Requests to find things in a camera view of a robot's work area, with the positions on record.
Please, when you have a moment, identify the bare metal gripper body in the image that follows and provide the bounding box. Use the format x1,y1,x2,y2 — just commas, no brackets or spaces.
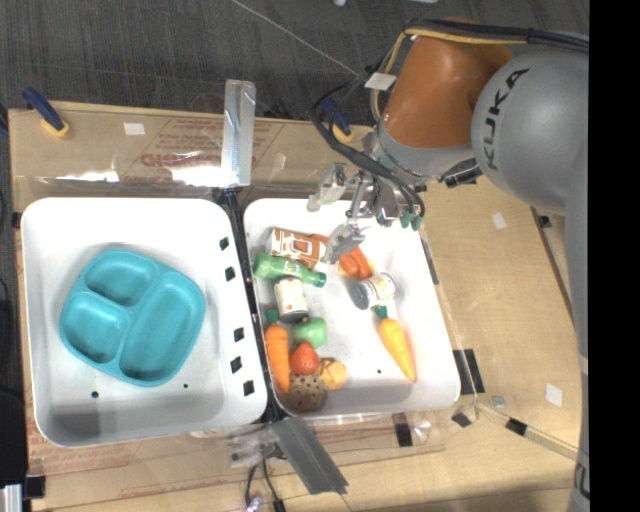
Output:
347,167,417,227

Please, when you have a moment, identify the orange toy food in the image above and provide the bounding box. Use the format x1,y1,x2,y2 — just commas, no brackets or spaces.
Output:
338,245,376,281

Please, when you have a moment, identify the orange and white carton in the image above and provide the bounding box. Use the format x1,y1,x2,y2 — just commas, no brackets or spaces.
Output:
264,227,330,272

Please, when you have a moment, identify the white can grey lid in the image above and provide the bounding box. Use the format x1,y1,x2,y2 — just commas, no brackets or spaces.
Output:
349,271,398,311

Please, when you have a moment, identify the green bottle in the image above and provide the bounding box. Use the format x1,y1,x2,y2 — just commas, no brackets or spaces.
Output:
252,251,328,289

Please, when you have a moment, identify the white can orange print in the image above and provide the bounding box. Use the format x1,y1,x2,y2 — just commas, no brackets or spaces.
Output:
272,276,311,323

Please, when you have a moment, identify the green toy pepper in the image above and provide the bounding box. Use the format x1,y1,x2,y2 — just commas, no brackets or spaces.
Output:
291,315,329,350

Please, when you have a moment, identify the white plastic tray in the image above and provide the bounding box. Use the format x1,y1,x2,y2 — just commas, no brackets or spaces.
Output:
242,197,462,419
19,196,269,448

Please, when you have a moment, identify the yellow orange carrot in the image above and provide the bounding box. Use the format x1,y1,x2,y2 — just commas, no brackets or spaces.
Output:
372,304,418,383

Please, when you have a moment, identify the red strawberry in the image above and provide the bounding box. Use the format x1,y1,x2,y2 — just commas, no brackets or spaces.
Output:
289,341,322,377

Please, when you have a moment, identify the tan toy bread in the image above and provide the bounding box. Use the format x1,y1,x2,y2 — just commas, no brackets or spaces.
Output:
317,356,349,392

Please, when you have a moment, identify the brown cardboard board red print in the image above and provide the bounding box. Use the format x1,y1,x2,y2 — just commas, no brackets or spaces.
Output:
7,99,584,512

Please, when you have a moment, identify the brown biscuit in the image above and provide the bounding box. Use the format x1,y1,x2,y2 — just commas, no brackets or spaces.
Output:
286,372,329,414

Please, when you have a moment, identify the teal divided plate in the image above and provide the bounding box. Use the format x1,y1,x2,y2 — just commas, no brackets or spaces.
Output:
58,248,208,388

